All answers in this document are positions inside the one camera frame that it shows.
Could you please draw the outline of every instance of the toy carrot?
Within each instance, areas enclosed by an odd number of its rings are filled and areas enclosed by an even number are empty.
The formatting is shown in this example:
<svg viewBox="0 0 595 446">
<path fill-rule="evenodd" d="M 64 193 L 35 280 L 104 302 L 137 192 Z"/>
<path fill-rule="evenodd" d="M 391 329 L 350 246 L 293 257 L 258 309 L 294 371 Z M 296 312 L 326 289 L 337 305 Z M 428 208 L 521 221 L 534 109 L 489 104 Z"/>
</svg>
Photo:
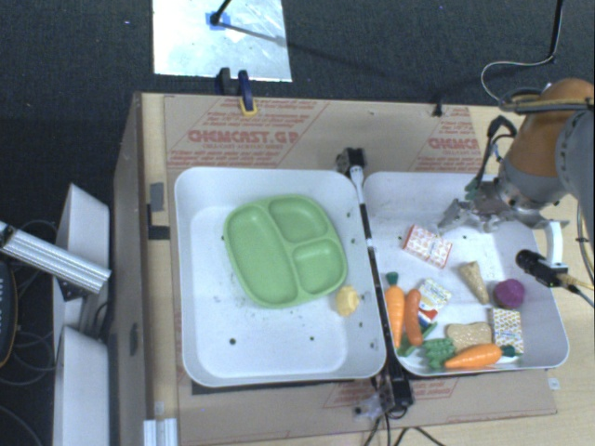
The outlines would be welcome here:
<svg viewBox="0 0 595 446">
<path fill-rule="evenodd" d="M 496 363 L 502 357 L 502 349 L 496 344 L 481 344 L 463 350 L 444 363 L 445 368 L 484 367 Z"/>
<path fill-rule="evenodd" d="M 384 293 L 387 302 L 387 313 L 389 314 L 390 331 L 392 332 L 392 343 L 395 348 L 401 346 L 403 334 L 403 317 L 405 313 L 405 294 L 399 286 L 393 285 Z"/>
<path fill-rule="evenodd" d="M 407 293 L 407 297 L 405 298 L 405 333 L 407 334 L 409 343 L 412 346 L 420 346 L 424 341 L 424 337 L 421 334 L 421 327 L 419 326 L 419 318 L 417 317 L 420 300 L 421 293 L 418 289 L 412 289 L 409 291 Z"/>
</svg>

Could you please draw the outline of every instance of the cardboard box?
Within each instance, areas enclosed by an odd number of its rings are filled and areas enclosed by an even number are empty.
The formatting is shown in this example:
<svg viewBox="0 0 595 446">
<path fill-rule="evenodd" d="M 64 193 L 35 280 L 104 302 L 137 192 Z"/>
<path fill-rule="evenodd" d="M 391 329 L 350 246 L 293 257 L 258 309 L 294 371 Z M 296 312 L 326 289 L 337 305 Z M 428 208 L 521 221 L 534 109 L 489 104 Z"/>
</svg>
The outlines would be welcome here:
<svg viewBox="0 0 595 446">
<path fill-rule="evenodd" d="M 180 359 L 179 279 L 172 209 L 176 177 L 195 165 L 332 169 L 346 147 L 365 149 L 367 173 L 474 173 L 481 148 L 466 107 L 329 100 L 138 94 L 114 179 L 115 319 L 112 423 L 141 444 L 144 419 L 178 419 L 185 446 L 366 431 L 353 409 L 367 380 L 208 389 Z M 398 426 L 555 413 L 545 371 L 415 380 Z M 483 394 L 479 398 L 476 391 Z"/>
</svg>

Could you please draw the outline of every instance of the black carpet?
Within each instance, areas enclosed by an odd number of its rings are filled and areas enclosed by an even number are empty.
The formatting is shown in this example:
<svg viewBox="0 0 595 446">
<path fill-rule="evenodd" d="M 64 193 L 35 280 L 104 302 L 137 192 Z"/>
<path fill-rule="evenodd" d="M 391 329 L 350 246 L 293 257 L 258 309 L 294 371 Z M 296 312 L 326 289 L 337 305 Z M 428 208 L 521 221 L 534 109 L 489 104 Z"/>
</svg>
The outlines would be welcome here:
<svg viewBox="0 0 595 446">
<path fill-rule="evenodd" d="M 254 83 L 257 96 L 473 105 L 494 104 L 480 83 L 486 63 L 548 55 L 556 7 L 556 0 L 282 1 L 294 82 Z M 565 0 L 555 62 L 493 69 L 492 90 L 568 76 L 592 82 L 594 15 L 595 0 Z M 133 91 L 213 93 L 209 79 L 152 73 L 152 0 L 0 0 L 0 64 L 0 219 L 15 226 L 58 222 L 71 182 L 112 202 Z M 24 331 L 51 329 L 48 294 L 42 276 L 23 296 Z M 37 347 L 30 362 L 43 364 Z M 14 364 L 0 370 L 19 374 L 34 377 Z M 51 373 L 27 387 L 0 384 L 0 405 L 45 445 L 52 385 Z M 0 444 L 34 443 L 0 411 Z"/>
</svg>

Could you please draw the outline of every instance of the black clip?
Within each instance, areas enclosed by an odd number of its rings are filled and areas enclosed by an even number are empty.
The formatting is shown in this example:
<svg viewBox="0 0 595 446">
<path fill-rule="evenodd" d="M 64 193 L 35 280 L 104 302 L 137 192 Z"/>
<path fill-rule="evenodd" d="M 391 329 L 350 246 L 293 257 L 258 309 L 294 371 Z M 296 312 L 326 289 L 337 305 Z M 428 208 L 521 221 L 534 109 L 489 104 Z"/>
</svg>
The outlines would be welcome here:
<svg viewBox="0 0 595 446">
<path fill-rule="evenodd" d="M 88 292 L 74 284 L 71 284 L 62 279 L 57 279 L 57 281 L 59 289 L 62 291 L 62 297 L 67 302 L 72 301 L 74 299 L 80 299 L 88 295 Z"/>
<path fill-rule="evenodd" d="M 442 94 L 438 94 L 437 96 L 435 96 L 433 98 L 433 100 L 436 101 L 435 102 L 436 107 L 434 108 L 434 111 L 431 114 L 432 117 L 442 117 L 444 115 L 443 99 L 444 99 L 444 96 Z"/>
<path fill-rule="evenodd" d="M 4 248 L 7 245 L 13 234 L 15 234 L 15 229 L 10 225 L 6 225 L 2 232 L 0 232 L 0 248 Z"/>
<path fill-rule="evenodd" d="M 366 166 L 364 149 L 352 149 L 351 147 L 344 149 L 335 159 L 335 166 L 339 174 L 347 177 L 350 176 L 350 169 L 354 166 L 364 169 Z"/>
<path fill-rule="evenodd" d="M 152 208 L 147 203 L 147 236 L 149 240 L 169 240 L 169 227 L 161 225 L 153 225 L 152 223 Z"/>
<path fill-rule="evenodd" d="M 257 113 L 257 105 L 252 97 L 252 86 L 248 71 L 240 70 L 238 72 L 238 85 L 233 87 L 231 84 L 231 71 L 229 68 L 221 68 L 215 78 L 215 94 L 221 96 L 241 96 L 240 107 L 242 113 L 251 116 Z"/>
</svg>

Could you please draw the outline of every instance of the purple toy ball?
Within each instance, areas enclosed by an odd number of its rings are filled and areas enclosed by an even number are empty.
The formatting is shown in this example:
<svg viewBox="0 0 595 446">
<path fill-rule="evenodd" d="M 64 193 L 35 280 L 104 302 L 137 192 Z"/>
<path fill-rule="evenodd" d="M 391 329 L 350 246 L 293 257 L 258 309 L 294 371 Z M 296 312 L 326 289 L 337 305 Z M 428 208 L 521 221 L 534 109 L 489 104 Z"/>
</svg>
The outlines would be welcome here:
<svg viewBox="0 0 595 446">
<path fill-rule="evenodd" d="M 494 300 L 502 308 L 518 308 L 524 300 L 524 286 L 516 279 L 499 282 L 494 289 Z"/>
</svg>

